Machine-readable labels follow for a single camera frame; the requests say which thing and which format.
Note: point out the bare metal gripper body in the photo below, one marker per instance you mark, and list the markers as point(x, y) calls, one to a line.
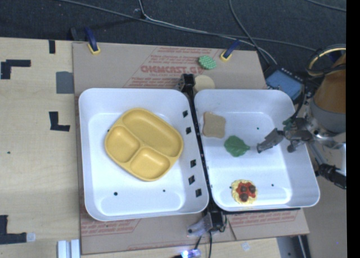
point(302, 133)

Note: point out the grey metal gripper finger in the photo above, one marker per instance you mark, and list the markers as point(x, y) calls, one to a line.
point(269, 140)
point(294, 145)

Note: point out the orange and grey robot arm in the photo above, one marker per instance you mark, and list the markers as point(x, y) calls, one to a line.
point(330, 94)

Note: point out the white plastic tray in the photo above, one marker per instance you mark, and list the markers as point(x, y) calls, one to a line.
point(275, 167)
point(140, 198)

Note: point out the green lettuce leaf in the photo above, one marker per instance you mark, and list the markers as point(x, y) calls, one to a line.
point(235, 146)

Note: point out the yellow spaghetti with meatballs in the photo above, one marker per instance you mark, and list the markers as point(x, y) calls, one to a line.
point(244, 191)

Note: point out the brown toast slice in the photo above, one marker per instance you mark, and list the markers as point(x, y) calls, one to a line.
point(213, 125)

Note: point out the thin black rod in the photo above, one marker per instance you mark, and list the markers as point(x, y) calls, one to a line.
point(200, 141)

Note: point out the beige round disc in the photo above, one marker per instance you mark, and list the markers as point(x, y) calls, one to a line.
point(205, 83)

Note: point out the green checked round biscuit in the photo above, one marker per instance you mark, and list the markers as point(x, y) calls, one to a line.
point(207, 62)

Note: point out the yellow divided plate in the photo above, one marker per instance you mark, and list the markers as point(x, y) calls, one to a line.
point(143, 144)

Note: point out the brown cardboard board red print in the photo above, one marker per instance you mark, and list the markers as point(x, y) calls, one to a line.
point(118, 65)

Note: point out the black cylinder on white bracket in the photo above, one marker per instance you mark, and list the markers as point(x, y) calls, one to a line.
point(333, 173)

